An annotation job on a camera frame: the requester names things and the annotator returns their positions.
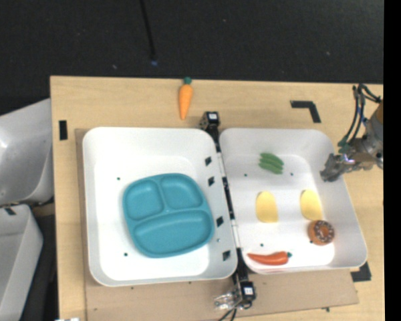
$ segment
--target blue plate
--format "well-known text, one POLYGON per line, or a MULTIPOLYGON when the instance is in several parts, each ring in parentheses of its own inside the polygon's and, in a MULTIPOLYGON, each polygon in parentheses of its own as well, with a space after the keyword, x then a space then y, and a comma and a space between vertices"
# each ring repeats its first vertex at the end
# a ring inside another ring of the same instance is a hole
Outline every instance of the blue plate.
POLYGON ((133 182, 124 192, 123 210, 135 246, 148 257, 198 249, 215 230, 205 196, 192 178, 182 174, 133 182))

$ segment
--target toy sink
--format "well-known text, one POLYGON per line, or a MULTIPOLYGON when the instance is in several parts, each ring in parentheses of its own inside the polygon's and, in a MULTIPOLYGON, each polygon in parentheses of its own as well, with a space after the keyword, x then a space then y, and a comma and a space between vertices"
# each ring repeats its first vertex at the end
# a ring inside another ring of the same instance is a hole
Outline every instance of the toy sink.
POLYGON ((366 245, 343 179, 325 183, 319 174, 333 152, 326 135, 316 130, 230 128, 221 133, 219 144, 217 152, 213 138, 199 129, 100 127, 86 133, 88 263, 99 283, 226 278, 236 270, 237 248, 247 267, 259 274, 356 268, 365 262, 366 245), (283 160, 282 174, 259 167, 262 152, 283 160), (176 198, 177 187, 190 194, 176 198), (323 219, 336 230, 326 246, 312 244, 307 236, 310 221, 299 203, 306 189, 317 193, 323 219), (256 216, 255 200, 262 191, 275 197, 277 222, 265 223, 256 216), (139 212, 126 205, 143 194, 151 207, 139 212), (163 239, 180 223, 189 225, 185 236, 168 245, 163 239), (247 256, 276 251, 291 252, 287 264, 263 265, 247 256))

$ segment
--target cardboard base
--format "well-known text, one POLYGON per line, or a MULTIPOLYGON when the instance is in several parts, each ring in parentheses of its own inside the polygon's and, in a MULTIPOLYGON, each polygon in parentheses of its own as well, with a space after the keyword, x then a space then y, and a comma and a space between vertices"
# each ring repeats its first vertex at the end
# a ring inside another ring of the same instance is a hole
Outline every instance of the cardboard base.
MULTIPOLYGON (((215 310, 214 297, 233 289, 225 280, 150 284, 109 288, 90 275, 84 199, 82 139, 88 130, 75 130, 82 240, 86 317, 89 321, 127 320, 216 320, 224 312, 215 310)), ((292 274, 251 274, 257 299, 238 317, 357 304, 358 296, 349 270, 326 270, 292 274)))

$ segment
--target chocolate donut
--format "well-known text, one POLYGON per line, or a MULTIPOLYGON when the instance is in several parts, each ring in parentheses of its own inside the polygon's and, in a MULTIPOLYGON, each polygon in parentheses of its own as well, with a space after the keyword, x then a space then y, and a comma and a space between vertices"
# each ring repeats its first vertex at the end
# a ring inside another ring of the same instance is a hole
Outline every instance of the chocolate donut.
POLYGON ((331 223, 324 220, 316 220, 309 224, 307 234, 312 243, 316 245, 327 245, 333 241, 335 231, 331 223))

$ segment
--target yellow potato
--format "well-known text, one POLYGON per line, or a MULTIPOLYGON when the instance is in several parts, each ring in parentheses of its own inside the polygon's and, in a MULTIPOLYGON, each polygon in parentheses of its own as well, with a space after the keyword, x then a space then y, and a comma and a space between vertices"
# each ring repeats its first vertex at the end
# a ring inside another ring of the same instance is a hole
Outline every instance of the yellow potato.
POLYGON ((313 190, 306 189, 300 195, 301 214, 309 220, 322 220, 321 201, 317 193, 313 190))
POLYGON ((276 200, 269 191, 263 191, 257 195, 255 214, 261 222, 272 223, 278 221, 276 200))

